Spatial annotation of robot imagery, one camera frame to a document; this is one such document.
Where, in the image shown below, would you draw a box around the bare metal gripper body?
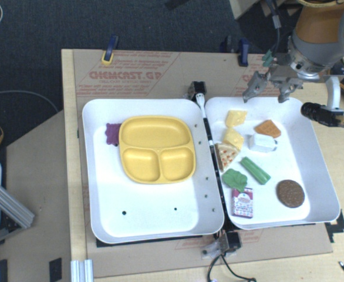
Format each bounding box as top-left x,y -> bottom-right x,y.
267,52 -> 321,89

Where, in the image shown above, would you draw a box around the yellow cheese wedge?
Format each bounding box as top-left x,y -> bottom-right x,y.
222,127 -> 245,152
225,110 -> 248,129

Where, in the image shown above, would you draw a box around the orange biscuit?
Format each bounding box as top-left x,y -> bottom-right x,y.
254,119 -> 282,138

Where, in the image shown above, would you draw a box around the white bottle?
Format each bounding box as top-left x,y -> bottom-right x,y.
248,133 -> 278,153

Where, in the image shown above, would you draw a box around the thin black and white rod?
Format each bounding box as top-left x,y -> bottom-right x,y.
195,93 -> 228,231

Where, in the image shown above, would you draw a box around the pizza slice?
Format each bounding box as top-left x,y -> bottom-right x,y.
214,143 -> 239,172

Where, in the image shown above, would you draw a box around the white plastic tray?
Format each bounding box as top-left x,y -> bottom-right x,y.
82,98 -> 225,244
204,96 -> 341,230

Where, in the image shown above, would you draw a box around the green celery stick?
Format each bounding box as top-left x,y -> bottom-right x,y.
240,156 -> 272,186

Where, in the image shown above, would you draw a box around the brown cardboard board red print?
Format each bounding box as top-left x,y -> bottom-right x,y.
72,49 -> 334,278

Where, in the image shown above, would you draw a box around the green lettuce leaf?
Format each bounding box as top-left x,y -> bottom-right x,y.
221,168 -> 248,193

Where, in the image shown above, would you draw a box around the brown round patty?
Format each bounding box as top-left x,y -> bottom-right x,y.
276,179 -> 305,209

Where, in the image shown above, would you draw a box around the yellow divided plate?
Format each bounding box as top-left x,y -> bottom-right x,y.
118,115 -> 197,185

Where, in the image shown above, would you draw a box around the red and white carton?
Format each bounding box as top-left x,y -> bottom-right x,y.
231,187 -> 254,219

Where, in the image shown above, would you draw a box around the purple grapes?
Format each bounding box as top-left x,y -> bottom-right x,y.
104,123 -> 123,146

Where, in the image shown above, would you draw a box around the black cylinder on white bracket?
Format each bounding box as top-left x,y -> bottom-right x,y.
300,74 -> 344,128

